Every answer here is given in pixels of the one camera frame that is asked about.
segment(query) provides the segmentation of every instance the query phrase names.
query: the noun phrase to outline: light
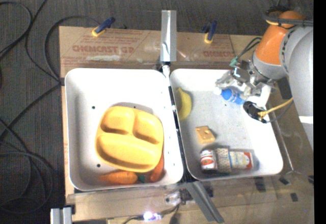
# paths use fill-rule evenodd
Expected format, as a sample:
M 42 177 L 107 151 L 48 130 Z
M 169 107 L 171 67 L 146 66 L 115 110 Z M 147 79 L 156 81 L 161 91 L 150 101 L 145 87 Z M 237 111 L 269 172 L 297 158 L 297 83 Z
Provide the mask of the light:
M 152 221 L 152 220 L 160 220 L 162 216 L 157 213 L 152 213 L 150 211 L 146 211 L 143 215 L 144 221 Z

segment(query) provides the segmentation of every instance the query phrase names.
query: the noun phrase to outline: carrot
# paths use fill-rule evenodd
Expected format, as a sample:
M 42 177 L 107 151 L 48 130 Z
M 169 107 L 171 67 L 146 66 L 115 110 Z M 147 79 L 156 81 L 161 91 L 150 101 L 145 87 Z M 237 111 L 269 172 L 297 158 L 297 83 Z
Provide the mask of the carrot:
M 164 168 L 164 156 L 163 156 L 163 153 L 162 153 L 161 158 L 159 159 L 157 166 L 154 168 L 153 172 L 151 173 L 151 175 L 149 177 L 149 180 L 151 182 L 158 181 L 159 178 L 162 175 L 163 168 Z
M 101 175 L 98 179 L 115 184 L 134 184 L 137 181 L 138 176 L 134 172 L 120 171 Z

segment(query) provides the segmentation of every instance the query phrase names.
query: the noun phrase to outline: yellow plastic plate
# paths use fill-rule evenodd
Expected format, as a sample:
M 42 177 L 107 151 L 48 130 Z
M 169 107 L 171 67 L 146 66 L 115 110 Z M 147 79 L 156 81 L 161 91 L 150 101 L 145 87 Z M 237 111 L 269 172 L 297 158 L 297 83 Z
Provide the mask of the yellow plastic plate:
M 131 107 L 112 106 L 99 123 L 95 150 L 106 164 L 144 173 L 158 164 L 164 131 L 154 115 Z

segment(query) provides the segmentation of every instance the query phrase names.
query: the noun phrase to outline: blue bottle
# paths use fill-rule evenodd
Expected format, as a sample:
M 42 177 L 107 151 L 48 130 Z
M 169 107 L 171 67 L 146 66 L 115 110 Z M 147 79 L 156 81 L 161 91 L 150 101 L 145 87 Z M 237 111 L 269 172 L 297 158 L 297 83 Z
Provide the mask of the blue bottle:
M 221 89 L 216 87 L 214 89 L 214 94 L 221 95 L 224 100 L 236 103 L 236 104 L 243 104 L 245 101 L 240 97 L 240 94 L 231 88 Z

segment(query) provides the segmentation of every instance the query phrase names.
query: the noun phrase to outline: clamp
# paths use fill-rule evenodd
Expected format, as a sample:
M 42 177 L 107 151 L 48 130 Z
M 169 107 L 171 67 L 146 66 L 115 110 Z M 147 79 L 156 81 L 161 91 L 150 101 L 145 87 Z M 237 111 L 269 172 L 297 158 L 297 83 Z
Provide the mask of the clamp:
M 114 17 L 108 18 L 100 26 L 97 26 L 92 30 L 93 36 L 98 37 L 99 35 L 103 34 L 105 29 L 109 29 L 115 21 L 116 19 Z
M 205 35 L 205 42 L 210 44 L 213 42 L 213 35 L 216 31 L 216 25 L 217 21 L 214 20 L 212 23 L 209 23 L 208 25 L 203 27 L 202 33 L 206 33 Z

